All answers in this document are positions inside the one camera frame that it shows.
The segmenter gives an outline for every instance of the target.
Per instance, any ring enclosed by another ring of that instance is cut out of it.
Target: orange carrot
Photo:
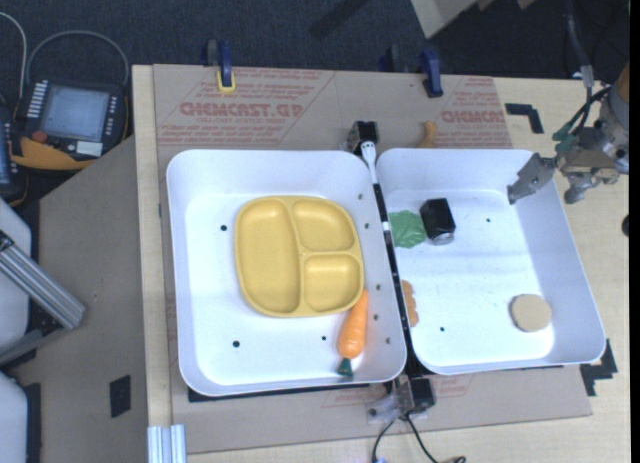
[[[340,353],[340,356],[343,358],[338,368],[338,374],[353,376],[351,360],[358,356],[364,349],[365,336],[367,333],[368,304],[369,293],[367,289],[363,289],[358,301],[351,307],[351,311],[342,326],[342,331],[338,338],[338,353]]]

